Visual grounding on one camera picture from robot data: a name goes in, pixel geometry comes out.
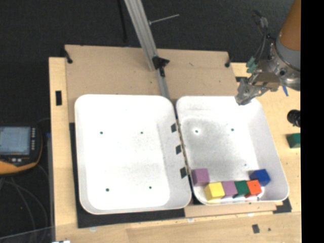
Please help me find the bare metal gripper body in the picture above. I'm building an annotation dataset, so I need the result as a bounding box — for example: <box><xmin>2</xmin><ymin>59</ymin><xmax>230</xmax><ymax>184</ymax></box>
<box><xmin>252</xmin><ymin>55</ymin><xmax>301</xmax><ymax>93</ymax></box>

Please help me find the white plastic tray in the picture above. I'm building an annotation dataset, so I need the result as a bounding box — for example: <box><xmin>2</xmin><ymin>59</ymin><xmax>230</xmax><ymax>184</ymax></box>
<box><xmin>175</xmin><ymin>95</ymin><xmax>290</xmax><ymax>206</ymax></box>
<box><xmin>73</xmin><ymin>93</ymin><xmax>192</xmax><ymax>216</ymax></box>

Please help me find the green cube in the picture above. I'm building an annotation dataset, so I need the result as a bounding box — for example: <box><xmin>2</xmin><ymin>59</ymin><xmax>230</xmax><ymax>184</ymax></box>
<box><xmin>234</xmin><ymin>180</ymin><xmax>251</xmax><ymax>195</ymax></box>
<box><xmin>286</xmin><ymin>133</ymin><xmax>301</xmax><ymax>149</ymax></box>

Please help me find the blue cube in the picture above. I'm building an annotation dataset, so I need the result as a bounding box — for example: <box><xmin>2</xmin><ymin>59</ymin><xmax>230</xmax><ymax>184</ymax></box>
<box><xmin>249</xmin><ymin>168</ymin><xmax>271</xmax><ymax>187</ymax></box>

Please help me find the purple cube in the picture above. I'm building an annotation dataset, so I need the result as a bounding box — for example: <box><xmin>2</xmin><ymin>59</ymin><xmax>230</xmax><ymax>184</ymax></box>
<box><xmin>221</xmin><ymin>180</ymin><xmax>238</xmax><ymax>197</ymax></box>
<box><xmin>191</xmin><ymin>168</ymin><xmax>211</xmax><ymax>187</ymax></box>

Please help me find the orange cube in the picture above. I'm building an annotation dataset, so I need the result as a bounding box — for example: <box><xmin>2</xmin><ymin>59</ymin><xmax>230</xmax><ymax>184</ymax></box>
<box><xmin>246</xmin><ymin>179</ymin><xmax>263</xmax><ymax>196</ymax></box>

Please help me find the yellow cube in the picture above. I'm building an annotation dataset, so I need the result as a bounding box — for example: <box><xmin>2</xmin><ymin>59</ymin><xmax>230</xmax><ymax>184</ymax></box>
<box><xmin>204</xmin><ymin>181</ymin><xmax>226</xmax><ymax>201</ymax></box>

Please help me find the brown cardboard board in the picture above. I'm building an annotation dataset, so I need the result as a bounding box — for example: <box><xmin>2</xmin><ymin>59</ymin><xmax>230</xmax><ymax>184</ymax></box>
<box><xmin>64</xmin><ymin>44</ymin><xmax>285</xmax><ymax>219</ymax></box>

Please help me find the black cylinder on white bracket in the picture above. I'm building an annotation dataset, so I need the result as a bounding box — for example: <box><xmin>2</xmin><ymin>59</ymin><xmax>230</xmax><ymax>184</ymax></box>
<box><xmin>287</xmin><ymin>109</ymin><xmax>301</xmax><ymax>128</ymax></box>

